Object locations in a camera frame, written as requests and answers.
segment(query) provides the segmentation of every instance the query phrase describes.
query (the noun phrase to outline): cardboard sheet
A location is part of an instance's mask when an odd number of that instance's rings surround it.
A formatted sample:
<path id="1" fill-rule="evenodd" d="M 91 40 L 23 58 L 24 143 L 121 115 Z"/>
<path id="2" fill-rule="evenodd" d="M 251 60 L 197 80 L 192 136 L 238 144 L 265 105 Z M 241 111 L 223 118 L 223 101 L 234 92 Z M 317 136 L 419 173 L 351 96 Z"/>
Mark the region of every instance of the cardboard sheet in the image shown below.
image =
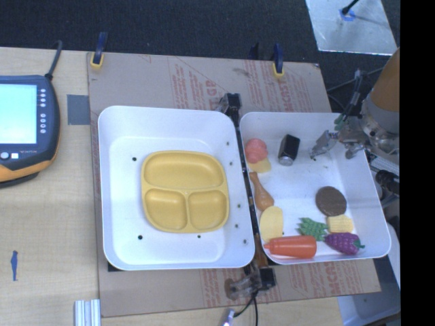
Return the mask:
<path id="1" fill-rule="evenodd" d="M 225 93 L 239 93 L 241 114 L 250 111 L 330 112 L 317 65 L 284 63 L 276 79 L 272 62 L 106 53 L 103 66 L 89 65 L 90 124 L 94 169 L 99 290 L 102 317 L 243 305 L 226 297 L 224 284 L 242 269 L 113 269 L 103 252 L 97 120 L 112 105 L 213 110 Z M 373 260 L 274 266 L 277 286 L 258 303 L 304 300 L 380 291 Z"/>

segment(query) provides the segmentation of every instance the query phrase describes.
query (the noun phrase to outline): gray tape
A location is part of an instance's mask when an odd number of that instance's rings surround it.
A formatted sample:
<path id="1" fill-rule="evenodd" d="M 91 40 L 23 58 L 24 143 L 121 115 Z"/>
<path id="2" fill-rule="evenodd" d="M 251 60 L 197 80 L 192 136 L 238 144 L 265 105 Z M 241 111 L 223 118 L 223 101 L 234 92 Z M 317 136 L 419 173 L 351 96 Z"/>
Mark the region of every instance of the gray tape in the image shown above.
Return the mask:
<path id="1" fill-rule="evenodd" d="M 90 124 L 89 96 L 67 94 L 68 125 Z"/>

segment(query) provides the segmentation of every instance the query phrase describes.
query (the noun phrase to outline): white tray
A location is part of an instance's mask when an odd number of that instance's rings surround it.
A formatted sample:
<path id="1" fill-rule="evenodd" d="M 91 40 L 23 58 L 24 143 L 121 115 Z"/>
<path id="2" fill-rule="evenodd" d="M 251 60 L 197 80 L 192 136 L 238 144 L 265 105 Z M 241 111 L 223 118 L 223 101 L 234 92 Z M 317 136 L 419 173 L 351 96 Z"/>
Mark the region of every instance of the white tray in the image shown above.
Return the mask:
<path id="1" fill-rule="evenodd" d="M 121 270 L 240 268 L 254 256 L 249 204 L 231 119 L 217 111 L 113 106 L 99 116 L 103 248 Z M 218 230 L 168 233 L 146 219 L 141 166 L 152 152 L 197 151 L 224 167 L 230 212 Z"/>
<path id="2" fill-rule="evenodd" d="M 363 151 L 348 160 L 345 147 L 337 143 L 328 153 L 312 160 L 309 150 L 321 134 L 334 131 L 337 113 L 247 113 L 241 118 L 240 129 L 243 144 L 252 138 L 262 139 L 268 148 L 272 169 L 259 173 L 263 187 L 283 210 L 284 235 L 299 235 L 301 217 L 326 223 L 326 217 L 315 204 L 315 194 L 323 186 L 340 190 L 347 200 L 346 216 L 353 219 L 356 233 L 365 245 L 357 255 L 344 255 L 317 242 L 317 253 L 312 259 L 294 259 L 266 254 L 278 264 L 367 259 L 387 255 L 391 239 L 383 209 L 379 202 L 375 183 Z M 291 166 L 278 163 L 278 151 L 282 138 L 290 134 L 300 139 L 297 158 Z"/>

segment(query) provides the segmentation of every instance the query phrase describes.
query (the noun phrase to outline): brown cookie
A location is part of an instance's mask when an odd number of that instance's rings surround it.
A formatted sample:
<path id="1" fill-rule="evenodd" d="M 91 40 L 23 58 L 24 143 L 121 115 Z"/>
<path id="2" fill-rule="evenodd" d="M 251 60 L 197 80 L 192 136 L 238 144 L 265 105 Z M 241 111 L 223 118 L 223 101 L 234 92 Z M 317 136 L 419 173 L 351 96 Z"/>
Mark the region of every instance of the brown cookie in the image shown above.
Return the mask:
<path id="1" fill-rule="evenodd" d="M 347 206 L 344 195 L 332 186 L 320 188 L 315 195 L 315 203 L 326 216 L 342 215 Z"/>

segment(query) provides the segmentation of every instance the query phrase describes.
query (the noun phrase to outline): yellow potato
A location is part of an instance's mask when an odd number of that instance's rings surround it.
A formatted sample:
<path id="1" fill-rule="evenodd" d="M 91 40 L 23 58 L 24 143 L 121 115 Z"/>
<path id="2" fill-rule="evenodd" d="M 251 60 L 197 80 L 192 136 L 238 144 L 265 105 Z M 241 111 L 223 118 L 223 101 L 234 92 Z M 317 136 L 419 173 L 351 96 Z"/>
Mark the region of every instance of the yellow potato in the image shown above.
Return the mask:
<path id="1" fill-rule="evenodd" d="M 283 236 L 283 211 L 278 206 L 270 206 L 264 210 L 260 217 L 260 235 L 265 242 L 272 238 Z"/>

